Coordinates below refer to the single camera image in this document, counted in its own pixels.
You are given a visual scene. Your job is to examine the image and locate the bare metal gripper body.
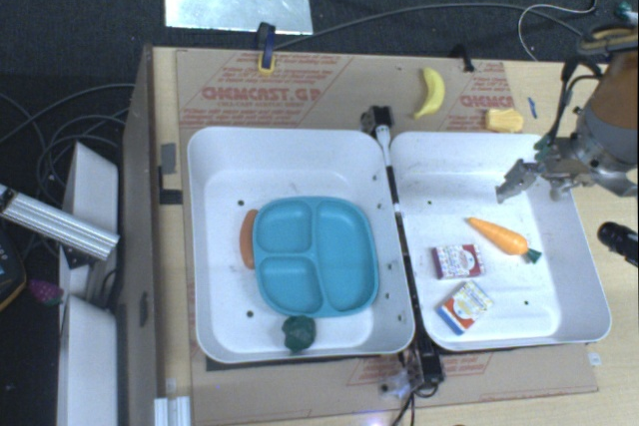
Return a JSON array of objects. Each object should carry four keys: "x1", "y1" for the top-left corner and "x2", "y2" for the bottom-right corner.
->
[{"x1": 535, "y1": 137, "x2": 639, "y2": 199}]

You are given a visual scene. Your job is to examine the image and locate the orange carrot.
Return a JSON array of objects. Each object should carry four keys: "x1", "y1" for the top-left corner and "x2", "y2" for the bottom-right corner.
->
[{"x1": 466, "y1": 216, "x2": 543, "y2": 265}]

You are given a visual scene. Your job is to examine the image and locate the pale yellow toy bread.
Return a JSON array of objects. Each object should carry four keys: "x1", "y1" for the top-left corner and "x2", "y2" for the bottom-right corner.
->
[{"x1": 484, "y1": 108, "x2": 525, "y2": 135}]

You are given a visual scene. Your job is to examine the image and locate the purple and white carton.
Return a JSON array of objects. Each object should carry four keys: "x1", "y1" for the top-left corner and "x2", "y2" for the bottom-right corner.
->
[{"x1": 430, "y1": 243, "x2": 487, "y2": 281}]

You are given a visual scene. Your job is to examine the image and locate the yellow banana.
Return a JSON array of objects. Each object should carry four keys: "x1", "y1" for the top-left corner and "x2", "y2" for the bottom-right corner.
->
[{"x1": 412, "y1": 67, "x2": 446, "y2": 121}]

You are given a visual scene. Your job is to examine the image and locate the white plastic tray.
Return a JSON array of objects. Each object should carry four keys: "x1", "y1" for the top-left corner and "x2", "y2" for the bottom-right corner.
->
[
  {"x1": 387, "y1": 130, "x2": 613, "y2": 352},
  {"x1": 187, "y1": 126, "x2": 416, "y2": 364}
]

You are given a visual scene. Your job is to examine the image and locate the thin black and white rod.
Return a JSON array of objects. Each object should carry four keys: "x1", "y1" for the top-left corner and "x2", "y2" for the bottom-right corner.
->
[{"x1": 377, "y1": 124, "x2": 431, "y2": 351}]

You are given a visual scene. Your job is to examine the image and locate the red yellow blue carton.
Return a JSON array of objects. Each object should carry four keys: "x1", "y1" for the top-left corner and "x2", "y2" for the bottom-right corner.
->
[{"x1": 434, "y1": 279, "x2": 495, "y2": 337}]

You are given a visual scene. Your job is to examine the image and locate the blue divided plate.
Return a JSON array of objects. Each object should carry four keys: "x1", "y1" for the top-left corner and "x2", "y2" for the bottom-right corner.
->
[{"x1": 251, "y1": 196, "x2": 380, "y2": 319}]

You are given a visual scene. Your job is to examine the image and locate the brown cardboard board red print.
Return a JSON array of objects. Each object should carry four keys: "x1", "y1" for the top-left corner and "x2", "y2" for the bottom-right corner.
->
[{"x1": 174, "y1": 47, "x2": 599, "y2": 421}]

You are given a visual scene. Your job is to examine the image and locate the green broccoli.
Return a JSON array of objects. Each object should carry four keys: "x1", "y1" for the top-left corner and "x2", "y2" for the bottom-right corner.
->
[{"x1": 281, "y1": 314, "x2": 319, "y2": 356}]

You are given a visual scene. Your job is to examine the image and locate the orange sausage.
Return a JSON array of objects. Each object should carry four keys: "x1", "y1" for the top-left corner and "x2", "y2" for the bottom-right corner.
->
[{"x1": 239, "y1": 209, "x2": 261, "y2": 271}]

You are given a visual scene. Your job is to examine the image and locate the purple grapes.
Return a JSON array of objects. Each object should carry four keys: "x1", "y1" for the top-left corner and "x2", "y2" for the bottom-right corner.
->
[{"x1": 26, "y1": 278, "x2": 66, "y2": 307}]

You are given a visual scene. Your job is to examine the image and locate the black cylinder on white bracket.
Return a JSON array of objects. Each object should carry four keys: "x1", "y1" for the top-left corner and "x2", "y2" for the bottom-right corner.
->
[{"x1": 597, "y1": 220, "x2": 639, "y2": 266}]

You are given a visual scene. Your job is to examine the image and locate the black block with thin wires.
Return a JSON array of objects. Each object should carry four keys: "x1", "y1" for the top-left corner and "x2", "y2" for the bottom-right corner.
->
[
  {"x1": 398, "y1": 347, "x2": 445, "y2": 396},
  {"x1": 360, "y1": 105, "x2": 395, "y2": 134}
]

